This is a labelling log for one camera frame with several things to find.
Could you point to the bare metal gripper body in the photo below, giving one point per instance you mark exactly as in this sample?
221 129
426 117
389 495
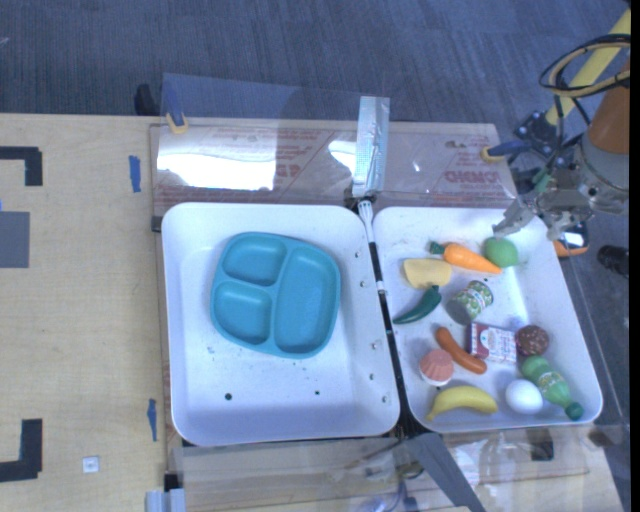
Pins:
567 201

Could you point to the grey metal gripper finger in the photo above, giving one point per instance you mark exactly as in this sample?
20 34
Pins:
559 227
514 218

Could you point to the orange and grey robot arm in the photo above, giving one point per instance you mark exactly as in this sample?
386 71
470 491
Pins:
611 120

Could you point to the green apple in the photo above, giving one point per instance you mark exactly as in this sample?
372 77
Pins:
501 252

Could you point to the orange carrot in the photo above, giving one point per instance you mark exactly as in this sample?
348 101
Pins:
467 258

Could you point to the white plastic tray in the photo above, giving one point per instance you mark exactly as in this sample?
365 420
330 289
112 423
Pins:
260 400
545 300

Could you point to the green and white can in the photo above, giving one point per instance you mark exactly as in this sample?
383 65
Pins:
472 299

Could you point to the yellow cheese wedge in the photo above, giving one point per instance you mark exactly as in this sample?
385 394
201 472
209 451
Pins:
426 272

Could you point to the green chilli pepper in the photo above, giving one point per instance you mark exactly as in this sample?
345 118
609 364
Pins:
425 306

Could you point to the red and white carton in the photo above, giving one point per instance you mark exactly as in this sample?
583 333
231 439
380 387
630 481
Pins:
492 343

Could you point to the orange sausage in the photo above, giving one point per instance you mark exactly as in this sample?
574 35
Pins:
459 352

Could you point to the thin black and white rod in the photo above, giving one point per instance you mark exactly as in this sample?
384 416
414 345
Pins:
376 265

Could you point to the green bottle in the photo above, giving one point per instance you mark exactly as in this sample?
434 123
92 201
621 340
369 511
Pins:
547 385

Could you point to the white egg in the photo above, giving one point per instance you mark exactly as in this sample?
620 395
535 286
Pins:
523 397

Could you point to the yellow banana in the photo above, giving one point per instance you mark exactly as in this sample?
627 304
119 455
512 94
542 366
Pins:
465 398

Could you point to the blue divided plate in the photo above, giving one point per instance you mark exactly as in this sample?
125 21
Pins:
305 300

